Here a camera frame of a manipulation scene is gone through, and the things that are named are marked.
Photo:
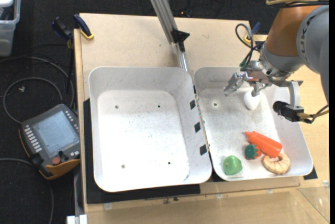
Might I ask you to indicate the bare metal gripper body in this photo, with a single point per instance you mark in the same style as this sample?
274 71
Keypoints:
261 77

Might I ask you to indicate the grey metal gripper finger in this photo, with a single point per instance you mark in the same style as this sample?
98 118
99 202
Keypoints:
257 90
233 85

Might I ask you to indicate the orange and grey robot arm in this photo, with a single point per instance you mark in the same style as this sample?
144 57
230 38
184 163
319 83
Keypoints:
293 34

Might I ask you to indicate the white rounded toy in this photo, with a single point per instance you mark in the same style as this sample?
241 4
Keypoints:
251 103

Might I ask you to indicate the white plastic tray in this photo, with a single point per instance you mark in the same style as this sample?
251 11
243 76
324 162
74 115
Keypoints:
230 126
141 134

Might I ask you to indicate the orange squeeze bottle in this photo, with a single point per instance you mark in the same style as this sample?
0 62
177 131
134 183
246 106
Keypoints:
265 144

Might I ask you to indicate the red strawberry with green leaves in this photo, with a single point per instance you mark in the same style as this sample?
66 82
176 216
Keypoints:
251 152

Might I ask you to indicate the green bell pepper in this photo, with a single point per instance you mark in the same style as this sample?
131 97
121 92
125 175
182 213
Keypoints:
232 165

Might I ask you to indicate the pale wood board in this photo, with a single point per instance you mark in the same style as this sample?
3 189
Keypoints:
131 42

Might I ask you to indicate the black cylinder on white bracket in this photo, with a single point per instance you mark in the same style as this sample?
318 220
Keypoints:
286 110

